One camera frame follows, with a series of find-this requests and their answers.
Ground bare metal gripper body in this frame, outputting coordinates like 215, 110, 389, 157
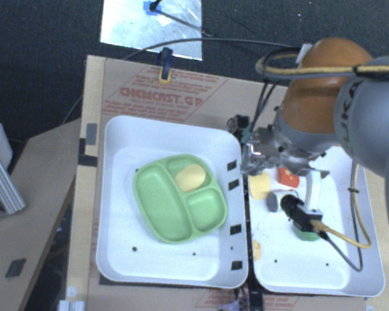
240, 124, 329, 185

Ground red packet with yellow star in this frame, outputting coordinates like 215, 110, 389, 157
275, 166, 302, 189

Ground pale yellow flat toy food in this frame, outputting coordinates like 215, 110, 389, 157
247, 168, 273, 202

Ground grey oval object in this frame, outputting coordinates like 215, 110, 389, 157
264, 191, 281, 214

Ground green round object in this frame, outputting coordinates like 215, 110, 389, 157
292, 224, 323, 244

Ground yellow oval toy food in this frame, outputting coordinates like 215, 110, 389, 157
172, 160, 209, 196

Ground small yellow toy piece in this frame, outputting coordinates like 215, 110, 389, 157
249, 239, 263, 261

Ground brown cardboard board red print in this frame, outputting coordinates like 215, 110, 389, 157
73, 57, 389, 311

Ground white plastic tray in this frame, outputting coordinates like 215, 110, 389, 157
86, 113, 267, 298
230, 129, 389, 306

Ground green divided plate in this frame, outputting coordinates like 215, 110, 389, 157
125, 147, 235, 252

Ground black cylinder on white bracket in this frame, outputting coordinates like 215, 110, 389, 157
277, 164, 330, 235

